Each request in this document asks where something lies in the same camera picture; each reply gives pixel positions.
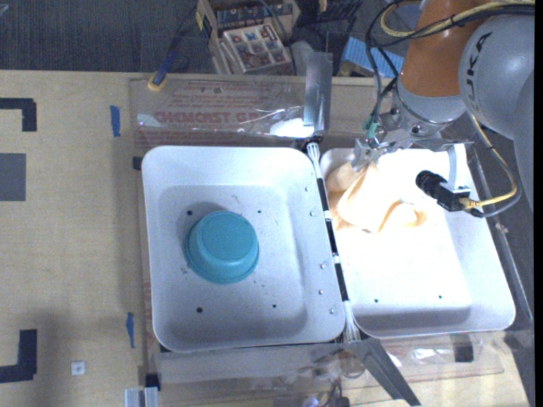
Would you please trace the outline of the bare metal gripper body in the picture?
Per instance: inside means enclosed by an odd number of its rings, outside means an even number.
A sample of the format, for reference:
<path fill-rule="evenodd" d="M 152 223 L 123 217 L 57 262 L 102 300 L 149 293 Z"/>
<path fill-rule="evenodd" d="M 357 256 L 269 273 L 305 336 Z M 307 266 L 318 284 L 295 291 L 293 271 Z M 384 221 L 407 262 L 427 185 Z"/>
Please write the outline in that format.
<path fill-rule="evenodd" d="M 362 137 L 355 141 L 355 156 L 382 156 L 414 143 L 439 136 L 442 125 L 409 113 L 386 113 L 370 117 L 363 126 Z"/>

